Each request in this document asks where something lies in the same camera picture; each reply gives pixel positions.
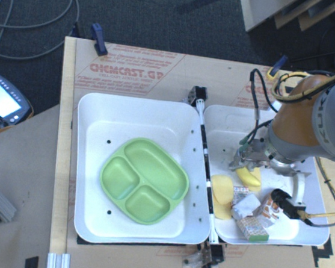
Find black cylinder on white bracket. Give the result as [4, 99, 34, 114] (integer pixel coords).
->
[268, 169, 311, 221]

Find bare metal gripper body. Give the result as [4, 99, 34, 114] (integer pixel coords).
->
[232, 135, 304, 178]

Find beige carton with green end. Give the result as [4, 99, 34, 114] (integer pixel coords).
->
[233, 214, 272, 245]

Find yellow banana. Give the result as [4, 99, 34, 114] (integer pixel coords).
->
[233, 164, 264, 188]

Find small red and white carton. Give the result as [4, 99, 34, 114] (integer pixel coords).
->
[231, 185, 251, 208]

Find white plastic tray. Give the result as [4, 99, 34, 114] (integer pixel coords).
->
[61, 90, 226, 257]
[188, 102, 335, 256]

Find thin black and white rod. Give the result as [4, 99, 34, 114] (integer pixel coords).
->
[179, 99, 232, 243]

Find green divided plate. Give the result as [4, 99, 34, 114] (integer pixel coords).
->
[94, 133, 195, 231]

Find brown cardboard board red print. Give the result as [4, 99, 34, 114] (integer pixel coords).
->
[48, 39, 335, 268]

